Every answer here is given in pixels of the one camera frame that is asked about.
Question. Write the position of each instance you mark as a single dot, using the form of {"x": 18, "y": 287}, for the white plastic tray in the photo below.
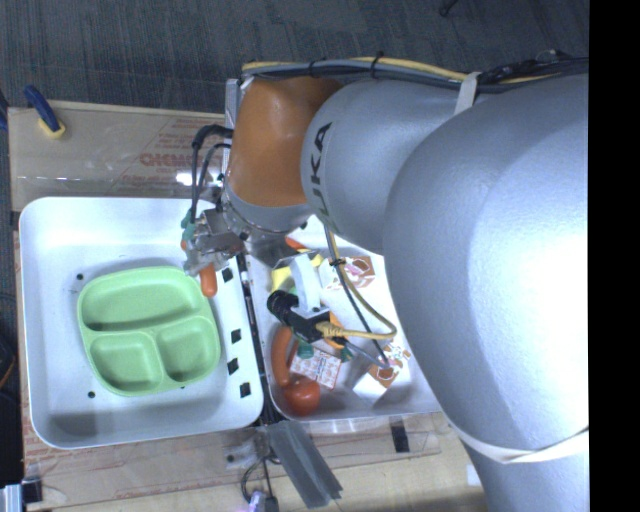
{"x": 350, "y": 407}
{"x": 55, "y": 300}

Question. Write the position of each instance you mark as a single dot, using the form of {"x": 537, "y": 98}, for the brown cardboard board, red print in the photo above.
{"x": 120, "y": 150}

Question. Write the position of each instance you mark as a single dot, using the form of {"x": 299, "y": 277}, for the black cylinder on white bracket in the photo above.
{"x": 295, "y": 312}

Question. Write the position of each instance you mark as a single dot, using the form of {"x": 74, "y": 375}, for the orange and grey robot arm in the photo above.
{"x": 450, "y": 250}

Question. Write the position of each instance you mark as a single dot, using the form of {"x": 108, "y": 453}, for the white carton with orange print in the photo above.
{"x": 377, "y": 380}
{"x": 357, "y": 272}
{"x": 317, "y": 369}

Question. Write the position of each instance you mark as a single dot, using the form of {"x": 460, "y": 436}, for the orange toy carrot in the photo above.
{"x": 295, "y": 244}
{"x": 209, "y": 284}

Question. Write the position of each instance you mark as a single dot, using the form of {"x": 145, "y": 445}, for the red toy tomato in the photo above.
{"x": 302, "y": 397}

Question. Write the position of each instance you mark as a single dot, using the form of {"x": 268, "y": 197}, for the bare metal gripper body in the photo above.
{"x": 220, "y": 237}

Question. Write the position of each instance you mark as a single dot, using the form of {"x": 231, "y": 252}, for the orange toy sausage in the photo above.
{"x": 280, "y": 355}

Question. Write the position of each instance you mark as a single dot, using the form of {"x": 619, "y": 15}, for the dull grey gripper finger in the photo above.
{"x": 216, "y": 259}
{"x": 192, "y": 266}

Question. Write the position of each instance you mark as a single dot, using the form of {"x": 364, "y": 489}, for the green divided plate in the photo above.
{"x": 145, "y": 330}

